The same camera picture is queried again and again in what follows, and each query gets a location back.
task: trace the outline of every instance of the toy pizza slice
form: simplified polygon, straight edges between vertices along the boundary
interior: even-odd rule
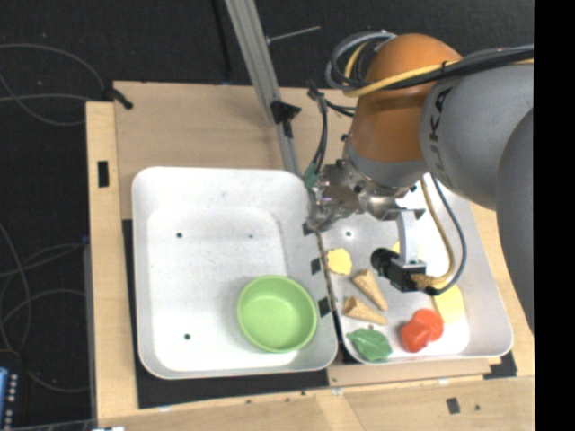
[[[370,269],[360,271],[354,276],[351,281],[355,284],[361,292],[363,292],[369,300],[376,304],[382,312],[387,310],[387,301],[384,294],[377,285],[376,277]]]
[[[372,310],[366,303],[353,296],[345,299],[343,314],[357,320],[374,322],[375,324],[381,325],[387,324],[387,319],[384,316],[376,310]]]

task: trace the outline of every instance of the green toy leaf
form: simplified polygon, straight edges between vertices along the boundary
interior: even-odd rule
[[[368,361],[386,360],[393,352],[385,335],[377,330],[357,329],[346,337]]]

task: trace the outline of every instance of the green bowl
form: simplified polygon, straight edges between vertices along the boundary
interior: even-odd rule
[[[293,279],[278,275],[258,277],[243,288],[237,318],[245,337],[271,353],[303,348],[317,328],[311,295]]]

